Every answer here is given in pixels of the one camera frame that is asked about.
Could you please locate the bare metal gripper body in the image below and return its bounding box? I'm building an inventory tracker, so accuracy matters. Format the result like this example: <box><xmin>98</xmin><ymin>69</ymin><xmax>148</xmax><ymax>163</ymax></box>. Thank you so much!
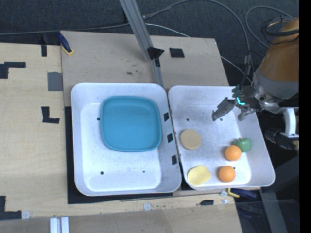
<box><xmin>233</xmin><ymin>85</ymin><xmax>283</xmax><ymax>114</ymax></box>

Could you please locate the white plastic tray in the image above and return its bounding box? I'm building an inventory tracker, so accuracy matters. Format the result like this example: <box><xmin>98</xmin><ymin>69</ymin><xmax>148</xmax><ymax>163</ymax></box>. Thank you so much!
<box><xmin>167</xmin><ymin>85</ymin><xmax>276</xmax><ymax>191</ymax></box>
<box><xmin>70</xmin><ymin>82</ymin><xmax>183</xmax><ymax>197</ymax></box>

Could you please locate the green bell pepper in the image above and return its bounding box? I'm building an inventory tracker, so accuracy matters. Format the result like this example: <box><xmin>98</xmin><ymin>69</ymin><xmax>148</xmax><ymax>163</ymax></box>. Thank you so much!
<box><xmin>232</xmin><ymin>137</ymin><xmax>252</xmax><ymax>153</ymax></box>

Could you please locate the orange fruit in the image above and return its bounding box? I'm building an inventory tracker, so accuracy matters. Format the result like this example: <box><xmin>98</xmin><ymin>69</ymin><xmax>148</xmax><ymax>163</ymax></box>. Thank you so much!
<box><xmin>224</xmin><ymin>145</ymin><xmax>242</xmax><ymax>162</ymax></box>
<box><xmin>218</xmin><ymin>165</ymin><xmax>236</xmax><ymax>183</ymax></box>

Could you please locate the tan round biscuit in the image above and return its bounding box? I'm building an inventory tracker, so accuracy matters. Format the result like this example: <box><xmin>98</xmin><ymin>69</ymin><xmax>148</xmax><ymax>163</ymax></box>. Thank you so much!
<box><xmin>179</xmin><ymin>129</ymin><xmax>202</xmax><ymax>150</ymax></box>

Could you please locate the yellow rounded slab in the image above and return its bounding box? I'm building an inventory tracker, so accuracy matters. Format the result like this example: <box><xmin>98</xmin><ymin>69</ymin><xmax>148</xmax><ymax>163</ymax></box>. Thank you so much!
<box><xmin>187</xmin><ymin>165</ymin><xmax>212</xmax><ymax>187</ymax></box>

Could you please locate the blue plate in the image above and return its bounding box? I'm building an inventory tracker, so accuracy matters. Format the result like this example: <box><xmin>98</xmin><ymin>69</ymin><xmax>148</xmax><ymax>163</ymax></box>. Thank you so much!
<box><xmin>100</xmin><ymin>95</ymin><xmax>163</xmax><ymax>153</ymax></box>

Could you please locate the pale wood board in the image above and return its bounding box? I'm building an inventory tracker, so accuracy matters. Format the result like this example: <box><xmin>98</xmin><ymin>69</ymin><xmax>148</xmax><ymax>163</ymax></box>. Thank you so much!
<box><xmin>60</xmin><ymin>30</ymin><xmax>237</xmax><ymax>202</ymax></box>

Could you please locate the black cylinder on white bracket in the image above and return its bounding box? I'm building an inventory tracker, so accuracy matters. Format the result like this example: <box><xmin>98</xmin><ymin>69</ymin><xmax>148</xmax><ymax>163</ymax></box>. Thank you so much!
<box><xmin>264</xmin><ymin>107</ymin><xmax>300</xmax><ymax>151</ymax></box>

